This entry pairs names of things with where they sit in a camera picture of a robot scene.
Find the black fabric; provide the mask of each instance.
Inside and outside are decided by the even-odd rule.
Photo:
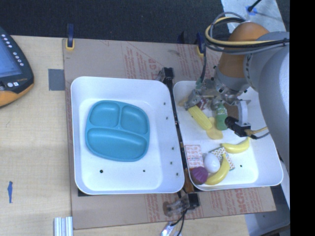
[[[290,0],[276,1],[289,31]],[[10,35],[66,37],[72,23],[75,38],[165,43],[185,31],[193,43],[222,12],[221,0],[0,0],[0,26]]]

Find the device screen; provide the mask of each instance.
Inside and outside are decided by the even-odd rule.
[[[22,71],[9,53],[7,47],[0,41],[0,78],[21,74]]]

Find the green bottle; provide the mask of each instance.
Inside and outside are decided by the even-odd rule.
[[[223,106],[222,103],[218,105],[218,108],[216,109],[216,125],[218,130],[226,130],[227,126],[225,125],[224,121],[227,118],[227,110]]]

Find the blue plate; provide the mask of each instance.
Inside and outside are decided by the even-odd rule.
[[[137,161],[148,151],[149,118],[137,106],[120,101],[98,101],[89,111],[85,140],[89,150],[100,157]]]

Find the orange and black device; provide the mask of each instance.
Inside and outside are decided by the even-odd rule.
[[[34,86],[28,60],[14,39],[0,27],[0,108],[25,95]]]

